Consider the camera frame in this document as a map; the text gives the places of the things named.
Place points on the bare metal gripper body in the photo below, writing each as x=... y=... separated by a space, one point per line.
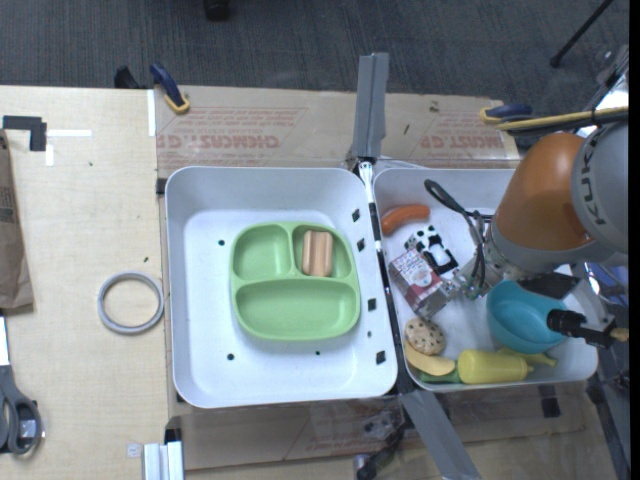
x=475 y=279

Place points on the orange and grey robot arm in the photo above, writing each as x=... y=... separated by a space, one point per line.
x=542 y=203

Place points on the white plastic tray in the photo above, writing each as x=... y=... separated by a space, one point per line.
x=467 y=323
x=200 y=293

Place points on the blue bowl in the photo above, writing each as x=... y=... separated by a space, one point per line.
x=517 y=318

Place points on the red and white carton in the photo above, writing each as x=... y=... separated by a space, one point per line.
x=415 y=280

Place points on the brown chocolate chip biscuit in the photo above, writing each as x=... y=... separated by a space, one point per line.
x=425 y=337

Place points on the yellow squeeze bottle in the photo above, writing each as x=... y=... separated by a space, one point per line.
x=492 y=366

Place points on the orange sausage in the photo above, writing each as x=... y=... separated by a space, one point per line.
x=402 y=215

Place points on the green flat toy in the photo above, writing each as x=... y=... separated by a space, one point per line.
x=442 y=378

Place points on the green divided plate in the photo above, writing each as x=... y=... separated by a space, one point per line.
x=295 y=310

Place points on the brown cardboard board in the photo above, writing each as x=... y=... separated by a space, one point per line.
x=300 y=133

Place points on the grey tape roll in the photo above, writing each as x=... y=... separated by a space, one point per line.
x=102 y=303

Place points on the brown paper bag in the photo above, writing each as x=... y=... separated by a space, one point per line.
x=12 y=248

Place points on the grey scissors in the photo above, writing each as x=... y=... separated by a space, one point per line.
x=15 y=403

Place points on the black cylinder on white bracket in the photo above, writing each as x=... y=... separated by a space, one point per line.
x=565 y=322

